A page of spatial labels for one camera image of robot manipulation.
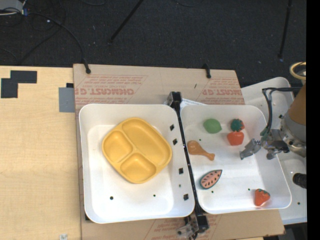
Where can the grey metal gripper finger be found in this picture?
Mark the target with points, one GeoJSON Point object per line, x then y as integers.
{"type": "Point", "coordinates": [250, 148]}
{"type": "Point", "coordinates": [271, 156]}

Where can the black cylinder on white bracket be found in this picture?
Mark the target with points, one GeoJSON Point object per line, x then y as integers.
{"type": "Point", "coordinates": [300, 180]}

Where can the red pepper with green top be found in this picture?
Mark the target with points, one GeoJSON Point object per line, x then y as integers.
{"type": "Point", "coordinates": [235, 137]}

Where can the yellow divided plate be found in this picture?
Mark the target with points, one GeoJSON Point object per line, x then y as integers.
{"type": "Point", "coordinates": [136, 150]}

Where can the thin black rod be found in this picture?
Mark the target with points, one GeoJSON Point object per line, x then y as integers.
{"type": "Point", "coordinates": [186, 154]}

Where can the brown cardboard board red print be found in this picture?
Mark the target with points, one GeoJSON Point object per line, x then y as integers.
{"type": "Point", "coordinates": [155, 86]}

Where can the watermelon slice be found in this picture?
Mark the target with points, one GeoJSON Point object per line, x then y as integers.
{"type": "Point", "coordinates": [210, 179]}

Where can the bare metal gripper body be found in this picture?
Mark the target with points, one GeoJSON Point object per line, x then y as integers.
{"type": "Point", "coordinates": [277, 141]}

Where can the green lime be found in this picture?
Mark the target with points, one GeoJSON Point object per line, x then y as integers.
{"type": "Point", "coordinates": [212, 126]}

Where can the orange chicken drumstick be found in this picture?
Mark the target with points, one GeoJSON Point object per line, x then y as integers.
{"type": "Point", "coordinates": [197, 149]}

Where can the white plastic tray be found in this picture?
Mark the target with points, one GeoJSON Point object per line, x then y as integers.
{"type": "Point", "coordinates": [135, 204]}
{"type": "Point", "coordinates": [237, 174]}

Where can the red strawberry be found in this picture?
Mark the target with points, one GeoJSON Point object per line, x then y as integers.
{"type": "Point", "coordinates": [261, 197]}

